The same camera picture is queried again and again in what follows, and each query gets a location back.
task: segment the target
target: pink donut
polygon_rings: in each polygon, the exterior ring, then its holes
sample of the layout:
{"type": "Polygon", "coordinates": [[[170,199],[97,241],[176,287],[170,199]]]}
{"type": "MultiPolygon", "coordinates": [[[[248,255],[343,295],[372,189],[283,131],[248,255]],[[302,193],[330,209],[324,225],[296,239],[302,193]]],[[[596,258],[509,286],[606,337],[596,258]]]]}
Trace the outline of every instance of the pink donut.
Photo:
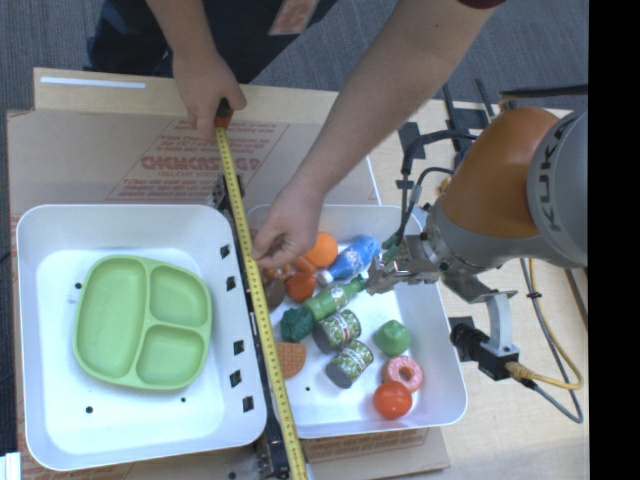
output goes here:
{"type": "Polygon", "coordinates": [[[422,386],[424,375],[420,365],[409,356],[397,356],[389,359],[384,365],[382,380],[402,382],[413,393],[422,386]]]}

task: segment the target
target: toy orange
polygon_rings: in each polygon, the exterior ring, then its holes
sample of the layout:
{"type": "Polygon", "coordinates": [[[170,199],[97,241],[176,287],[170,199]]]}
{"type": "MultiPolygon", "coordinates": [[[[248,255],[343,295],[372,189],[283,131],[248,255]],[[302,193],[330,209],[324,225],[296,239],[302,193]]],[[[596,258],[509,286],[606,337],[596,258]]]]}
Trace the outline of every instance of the toy orange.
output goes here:
{"type": "Polygon", "coordinates": [[[338,242],[329,233],[320,231],[316,236],[315,245],[305,256],[316,267],[328,267],[338,256],[338,242]]]}

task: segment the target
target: green plate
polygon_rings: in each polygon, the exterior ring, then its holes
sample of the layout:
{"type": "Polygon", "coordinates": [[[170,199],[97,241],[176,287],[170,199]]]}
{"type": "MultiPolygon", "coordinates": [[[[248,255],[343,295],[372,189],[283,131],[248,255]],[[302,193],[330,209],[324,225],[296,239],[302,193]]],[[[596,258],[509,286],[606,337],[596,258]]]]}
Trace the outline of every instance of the green plate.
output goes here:
{"type": "Polygon", "coordinates": [[[211,294],[188,270],[138,256],[108,256],[82,286],[73,352],[107,382],[177,389],[202,371],[211,339],[211,294]]]}

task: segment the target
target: yellow measuring tape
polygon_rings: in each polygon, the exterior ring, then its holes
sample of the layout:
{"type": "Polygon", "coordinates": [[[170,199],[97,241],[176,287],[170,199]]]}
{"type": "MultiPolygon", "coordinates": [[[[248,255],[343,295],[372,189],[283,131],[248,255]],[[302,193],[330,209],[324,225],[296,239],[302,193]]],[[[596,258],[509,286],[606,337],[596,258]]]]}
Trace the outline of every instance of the yellow measuring tape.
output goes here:
{"type": "Polygon", "coordinates": [[[216,127],[216,141],[224,169],[227,195],[231,203],[231,210],[233,211],[238,242],[240,243],[242,258],[247,271],[247,283],[249,284],[251,301],[253,302],[256,325],[260,335],[260,342],[262,343],[267,373],[278,409],[278,415],[280,416],[282,439],[284,440],[284,446],[289,460],[289,478],[293,480],[306,480],[308,477],[304,454],[298,438],[298,432],[296,431],[296,425],[293,421],[287,388],[284,385],[284,377],[282,376],[282,368],[280,367],[277,345],[273,337],[269,306],[267,305],[267,299],[264,295],[260,270],[258,269],[258,264],[251,257],[251,231],[244,213],[242,193],[238,185],[238,178],[233,165],[233,157],[225,128],[216,127]]]}

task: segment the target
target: toy can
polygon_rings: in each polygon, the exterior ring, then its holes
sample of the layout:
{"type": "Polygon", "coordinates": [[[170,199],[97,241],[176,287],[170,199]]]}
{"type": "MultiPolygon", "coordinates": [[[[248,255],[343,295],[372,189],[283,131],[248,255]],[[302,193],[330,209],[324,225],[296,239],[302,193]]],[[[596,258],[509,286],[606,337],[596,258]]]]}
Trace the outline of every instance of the toy can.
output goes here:
{"type": "Polygon", "coordinates": [[[345,309],[316,322],[313,327],[313,339],[318,348],[327,353],[356,339],[360,332],[358,317],[353,311],[345,309]]]}
{"type": "Polygon", "coordinates": [[[350,388],[373,362],[373,352],[364,343],[351,340],[327,365],[325,372],[341,388],[350,388]]]}

